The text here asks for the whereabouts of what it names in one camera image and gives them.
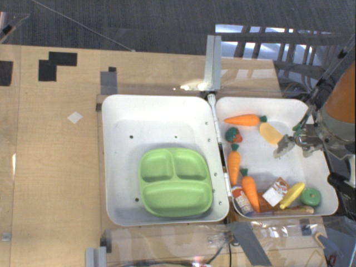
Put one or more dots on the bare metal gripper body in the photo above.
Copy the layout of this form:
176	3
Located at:
308	140

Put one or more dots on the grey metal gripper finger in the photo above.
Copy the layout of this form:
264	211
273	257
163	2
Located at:
285	142
283	152

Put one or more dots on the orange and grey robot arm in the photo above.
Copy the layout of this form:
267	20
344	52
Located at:
342	99

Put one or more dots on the white plastic tray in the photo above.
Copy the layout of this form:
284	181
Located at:
155	115
278	165

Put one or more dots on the pale yellow oval toy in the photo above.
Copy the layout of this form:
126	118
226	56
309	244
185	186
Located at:
270	133

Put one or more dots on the brown and white carton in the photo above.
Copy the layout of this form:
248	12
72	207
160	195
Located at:
275	193

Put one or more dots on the yellow banana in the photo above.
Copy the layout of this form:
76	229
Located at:
292	195

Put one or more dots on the orange carrot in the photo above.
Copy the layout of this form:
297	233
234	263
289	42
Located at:
242	120
251	190
234	164

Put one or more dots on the red strawberry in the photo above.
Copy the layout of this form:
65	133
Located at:
233	135

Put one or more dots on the green doughnut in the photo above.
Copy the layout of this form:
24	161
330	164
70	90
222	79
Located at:
311	197

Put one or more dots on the tan bread stick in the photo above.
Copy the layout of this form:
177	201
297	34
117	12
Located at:
297	210

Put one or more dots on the white and orange carton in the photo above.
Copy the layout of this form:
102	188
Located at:
242	202

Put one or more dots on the green divided plate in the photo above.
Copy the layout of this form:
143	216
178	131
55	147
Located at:
175	181

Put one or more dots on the black cylinder on white bracket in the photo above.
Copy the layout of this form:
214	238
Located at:
342	184

